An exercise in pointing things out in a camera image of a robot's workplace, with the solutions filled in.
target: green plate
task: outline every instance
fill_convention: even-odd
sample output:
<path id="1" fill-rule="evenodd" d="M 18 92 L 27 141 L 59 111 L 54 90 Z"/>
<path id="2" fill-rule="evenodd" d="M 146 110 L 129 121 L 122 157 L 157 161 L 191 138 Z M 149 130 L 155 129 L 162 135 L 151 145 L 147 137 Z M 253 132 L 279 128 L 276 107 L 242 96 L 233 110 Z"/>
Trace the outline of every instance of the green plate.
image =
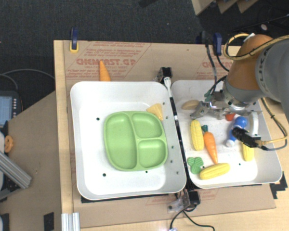
<path id="1" fill-rule="evenodd" d="M 104 123 L 104 142 L 110 163 L 124 171 L 157 168 L 168 156 L 163 125 L 149 112 L 109 115 Z"/>

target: orange carrot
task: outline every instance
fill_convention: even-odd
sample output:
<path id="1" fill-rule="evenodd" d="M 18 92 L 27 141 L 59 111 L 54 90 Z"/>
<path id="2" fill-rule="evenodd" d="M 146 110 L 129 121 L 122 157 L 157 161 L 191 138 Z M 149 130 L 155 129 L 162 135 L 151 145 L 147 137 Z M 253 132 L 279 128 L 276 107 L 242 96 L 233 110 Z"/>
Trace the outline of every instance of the orange carrot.
<path id="1" fill-rule="evenodd" d="M 217 150 L 216 150 L 216 143 L 215 143 L 214 135 L 208 131 L 207 125 L 203 125 L 201 128 L 204 131 L 204 134 L 203 134 L 204 144 L 205 144 L 213 162 L 215 164 L 217 164 L 218 163 Z"/>
<path id="2" fill-rule="evenodd" d="M 100 60 L 100 81 L 111 81 L 109 72 L 102 60 Z"/>

